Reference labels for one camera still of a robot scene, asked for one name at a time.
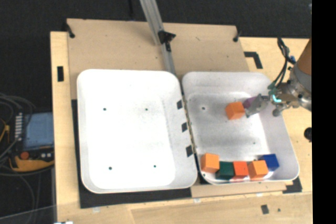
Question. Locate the brown cardboard board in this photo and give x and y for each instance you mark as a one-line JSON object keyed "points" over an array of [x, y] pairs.
{"points": [[118, 47]]}

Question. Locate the white plastic tray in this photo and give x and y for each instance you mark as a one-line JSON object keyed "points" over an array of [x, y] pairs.
{"points": [[131, 133], [225, 136]]}

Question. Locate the green cube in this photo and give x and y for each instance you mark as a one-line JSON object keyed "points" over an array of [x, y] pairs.
{"points": [[225, 170]]}

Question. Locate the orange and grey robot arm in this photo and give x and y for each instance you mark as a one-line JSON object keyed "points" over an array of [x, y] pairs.
{"points": [[305, 60]]}

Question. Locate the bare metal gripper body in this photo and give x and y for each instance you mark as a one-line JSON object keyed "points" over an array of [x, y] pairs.
{"points": [[290, 98]]}

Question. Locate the purple cube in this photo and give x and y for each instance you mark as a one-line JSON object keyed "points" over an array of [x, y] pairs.
{"points": [[249, 102]]}

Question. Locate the orange cube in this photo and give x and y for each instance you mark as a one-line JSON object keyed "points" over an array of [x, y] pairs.
{"points": [[258, 170], [235, 110], [210, 162]]}

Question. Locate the red cube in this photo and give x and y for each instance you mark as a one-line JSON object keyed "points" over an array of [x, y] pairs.
{"points": [[240, 168]]}

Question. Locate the blue cube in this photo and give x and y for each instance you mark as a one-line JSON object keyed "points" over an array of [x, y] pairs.
{"points": [[271, 161]]}

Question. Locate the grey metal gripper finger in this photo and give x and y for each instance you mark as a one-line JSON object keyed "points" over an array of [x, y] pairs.
{"points": [[249, 113], [260, 104]]}

